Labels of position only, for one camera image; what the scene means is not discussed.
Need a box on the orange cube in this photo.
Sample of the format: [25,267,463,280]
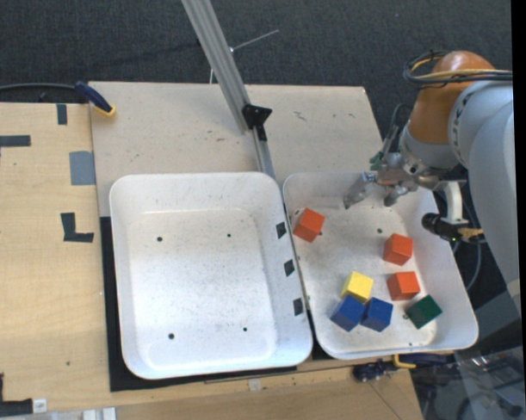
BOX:
[385,270,422,302]
[381,232,416,267]
[291,207,327,244]

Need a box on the black cylinder on white bracket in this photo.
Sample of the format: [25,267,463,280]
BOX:
[418,178,486,247]

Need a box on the yellow cube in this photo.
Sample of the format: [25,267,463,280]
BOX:
[338,270,375,305]

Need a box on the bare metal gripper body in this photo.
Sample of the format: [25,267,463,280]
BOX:
[374,150,441,194]

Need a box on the pale wood board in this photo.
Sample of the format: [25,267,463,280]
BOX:
[87,68,455,391]

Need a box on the white plastic tray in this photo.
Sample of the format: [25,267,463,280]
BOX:
[281,165,481,363]
[108,167,315,382]

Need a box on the green cube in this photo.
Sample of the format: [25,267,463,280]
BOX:
[405,293,444,330]

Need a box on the blue cube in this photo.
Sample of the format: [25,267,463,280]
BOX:
[360,296,396,333]
[329,293,367,333]

